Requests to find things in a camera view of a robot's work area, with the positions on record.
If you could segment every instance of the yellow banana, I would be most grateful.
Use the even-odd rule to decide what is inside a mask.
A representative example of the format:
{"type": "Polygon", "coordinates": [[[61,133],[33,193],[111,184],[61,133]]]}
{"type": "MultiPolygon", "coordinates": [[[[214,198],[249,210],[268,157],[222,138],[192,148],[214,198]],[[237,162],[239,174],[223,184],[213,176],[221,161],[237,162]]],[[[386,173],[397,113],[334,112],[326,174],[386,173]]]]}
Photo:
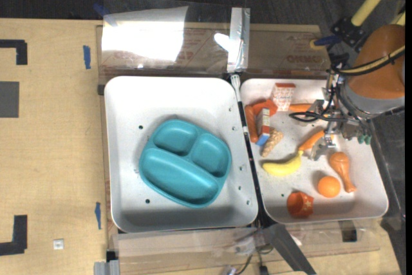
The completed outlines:
{"type": "Polygon", "coordinates": [[[297,155],[285,163],[266,162],[263,164],[263,169],[270,175],[286,176],[296,172],[302,164],[301,156],[303,150],[299,150],[297,155]]]}

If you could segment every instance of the white tray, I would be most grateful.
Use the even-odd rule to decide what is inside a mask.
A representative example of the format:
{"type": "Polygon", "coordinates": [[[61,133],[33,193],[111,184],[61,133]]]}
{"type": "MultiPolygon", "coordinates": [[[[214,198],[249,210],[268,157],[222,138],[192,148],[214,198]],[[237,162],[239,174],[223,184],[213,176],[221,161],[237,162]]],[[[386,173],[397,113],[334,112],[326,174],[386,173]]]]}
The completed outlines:
{"type": "MultiPolygon", "coordinates": [[[[241,86],[243,105],[253,104],[270,97],[276,82],[293,82],[296,85],[292,103],[312,103],[323,99],[322,87],[325,81],[288,80],[288,79],[249,79],[241,86]]],[[[256,165],[257,177],[267,214],[280,223],[308,223],[332,220],[349,220],[357,218],[378,218],[388,210],[388,197],[377,168],[370,146],[359,144],[357,139],[345,141],[341,136],[335,141],[337,150],[344,151],[351,160],[350,177],[357,187],[354,193],[343,189],[335,198],[325,198],[316,190],[318,180],[324,175],[337,177],[329,166],[328,156],[322,156],[317,162],[308,158],[309,151],[303,155],[301,168],[288,176],[276,177],[262,168],[266,160],[286,160],[294,156],[297,148],[311,133],[319,131],[319,126],[326,127],[318,120],[314,125],[303,126],[288,117],[287,112],[278,111],[270,119],[272,127],[282,131],[283,140],[266,157],[260,156],[261,147],[252,144],[252,153],[256,165]],[[286,200],[292,191],[299,190],[314,197],[314,213],[307,219],[292,218],[286,208],[286,200]]]]}
{"type": "Polygon", "coordinates": [[[215,78],[117,77],[104,90],[111,185],[111,212],[125,232],[242,227],[253,222],[258,203],[230,84],[215,78]],[[219,197],[191,209],[158,194],[139,176],[140,154],[168,119],[192,122],[229,146],[232,165],[219,197]]]}

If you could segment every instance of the teal plate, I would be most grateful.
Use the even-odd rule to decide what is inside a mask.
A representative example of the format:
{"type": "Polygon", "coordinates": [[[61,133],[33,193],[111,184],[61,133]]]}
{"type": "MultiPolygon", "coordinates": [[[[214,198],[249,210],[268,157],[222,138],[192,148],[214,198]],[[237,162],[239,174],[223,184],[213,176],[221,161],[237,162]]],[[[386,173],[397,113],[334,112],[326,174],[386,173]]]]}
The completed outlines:
{"type": "Polygon", "coordinates": [[[168,120],[159,125],[139,160],[142,180],[181,205],[198,209],[219,196],[232,157],[226,143],[197,125],[168,120]]]}

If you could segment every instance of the wooden surface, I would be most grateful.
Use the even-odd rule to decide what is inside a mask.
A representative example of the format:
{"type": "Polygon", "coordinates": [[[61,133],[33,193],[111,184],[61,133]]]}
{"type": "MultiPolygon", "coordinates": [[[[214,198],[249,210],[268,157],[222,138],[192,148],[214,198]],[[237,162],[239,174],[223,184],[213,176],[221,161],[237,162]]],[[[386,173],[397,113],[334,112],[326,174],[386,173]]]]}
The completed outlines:
{"type": "MultiPolygon", "coordinates": [[[[0,49],[0,81],[20,82],[20,116],[0,119],[0,242],[13,217],[28,215],[24,254],[0,256],[0,274],[92,274],[108,242],[102,128],[97,95],[96,27],[100,21],[0,19],[0,39],[24,39],[28,65],[0,49]],[[86,70],[83,45],[91,48],[86,70]],[[101,204],[102,230],[95,217],[101,204]],[[53,250],[63,238],[64,250],[53,250]]],[[[378,251],[310,258],[319,274],[399,274],[386,232],[378,251]]],[[[271,273],[288,272],[284,261],[271,273]]],[[[219,269],[169,274],[219,274],[219,269]]],[[[258,274],[251,265],[244,274],[258,274]]]]}

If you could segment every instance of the orange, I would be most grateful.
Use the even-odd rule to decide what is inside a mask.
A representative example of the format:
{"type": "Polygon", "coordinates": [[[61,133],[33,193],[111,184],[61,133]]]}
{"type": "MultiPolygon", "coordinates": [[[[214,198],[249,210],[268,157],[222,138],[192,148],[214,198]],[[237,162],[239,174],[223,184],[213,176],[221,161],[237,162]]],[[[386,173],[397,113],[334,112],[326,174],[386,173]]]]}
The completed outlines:
{"type": "Polygon", "coordinates": [[[333,176],[324,176],[318,182],[317,190],[325,197],[336,197],[341,191],[341,183],[333,176]]]}

